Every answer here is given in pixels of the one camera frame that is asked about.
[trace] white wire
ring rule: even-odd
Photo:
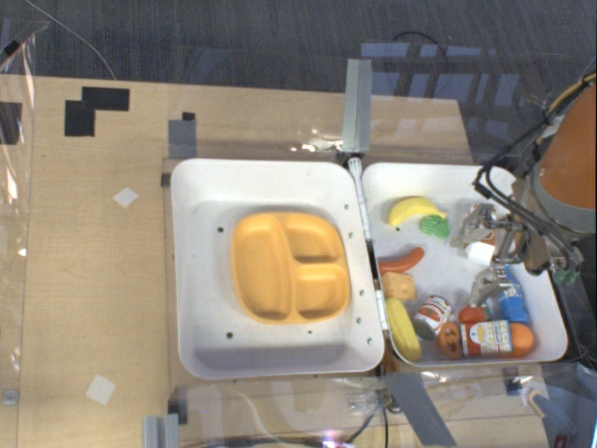
[[[48,17],[50,20],[54,21],[55,23],[57,23],[58,25],[60,25],[64,30],[66,30],[68,33],[74,35],[76,38],[78,38],[79,40],[81,40],[85,45],[87,45],[92,51],[93,53],[95,53],[98,58],[102,61],[102,63],[104,64],[105,68],[108,70],[108,73],[110,74],[110,76],[115,79],[118,80],[118,78],[116,78],[116,75],[114,74],[114,71],[112,71],[112,67],[108,64],[108,62],[105,60],[104,56],[102,56],[102,53],[99,52],[99,50],[97,48],[95,48],[88,40],[86,40],[85,38],[83,38],[81,35],[79,35],[75,30],[71,30],[69,27],[67,27],[64,23],[62,23],[61,21],[57,20],[56,18],[52,17],[49,13],[47,13],[46,10],[38,7],[35,3],[33,3],[31,0],[22,0],[23,2],[29,4],[31,7],[35,8],[38,12],[43,13],[46,17]]]

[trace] blue bottle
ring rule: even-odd
[[[510,323],[529,323],[529,316],[524,310],[524,302],[522,300],[521,286],[512,275],[509,266],[504,268],[506,278],[512,283],[512,287],[502,291],[497,296],[497,301],[502,309],[502,315]]]

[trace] gray carpet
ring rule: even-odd
[[[378,90],[413,95],[421,75],[435,78],[417,95],[459,99],[478,160],[537,121],[541,105],[595,62],[597,0],[32,1],[87,38],[124,80],[343,91],[346,59],[367,56],[364,44],[425,33],[448,57],[401,60],[382,51],[374,60],[385,77]],[[21,0],[0,0],[0,19],[6,26],[45,17]],[[413,34],[397,41],[431,43]],[[462,48],[482,51],[471,56]],[[109,77],[97,56],[56,24],[38,36],[36,51],[39,75]],[[444,74],[451,78],[439,91]],[[474,81],[461,100],[462,75]],[[498,104],[503,75],[520,77],[506,107]],[[481,85],[489,89],[478,98],[473,90],[479,95]],[[592,301],[594,247],[594,237],[583,244]]]

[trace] table surface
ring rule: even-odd
[[[97,111],[95,137],[65,137],[64,102],[80,101],[84,86],[129,89],[130,109]],[[6,98],[0,92],[0,101]],[[166,412],[172,357],[160,178],[169,156],[168,121],[183,112],[196,115],[201,156],[250,151],[309,158],[322,156],[310,154],[313,147],[339,140],[343,95],[35,78],[19,447],[141,447],[144,417]],[[380,158],[471,162],[454,102],[374,98],[371,113],[371,144]],[[113,199],[125,188],[138,194],[126,208]],[[86,396],[96,375],[115,384],[105,405]],[[207,405],[216,398],[224,407],[218,408],[222,429],[234,424],[235,413],[247,412],[246,406],[227,412],[214,385],[195,382],[200,400]],[[295,409],[302,403],[308,417],[322,416],[318,410],[327,405],[321,393],[306,391],[301,399],[300,381],[286,383],[295,389]],[[316,383],[326,390],[327,382]],[[258,391],[273,385],[239,384],[238,390],[243,386]],[[503,387],[485,395],[437,403],[460,446],[536,446],[545,440],[539,418],[516,411],[519,399],[506,397]],[[272,408],[272,396],[243,398],[253,401],[268,431],[285,432],[291,426]],[[16,425],[14,411],[6,413],[0,425]],[[330,411],[324,416],[333,426]],[[382,443],[378,418],[359,439],[362,446]],[[356,418],[352,427],[359,423]],[[400,446],[420,446],[404,415],[391,415],[391,424],[391,446],[398,440]],[[9,431],[0,430],[6,433],[1,446],[11,446]]]

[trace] can label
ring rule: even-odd
[[[512,351],[510,324],[507,320],[463,324],[460,327],[466,356],[505,354]]]
[[[414,316],[414,329],[425,340],[433,340],[451,314],[451,306],[443,297],[430,296]]]

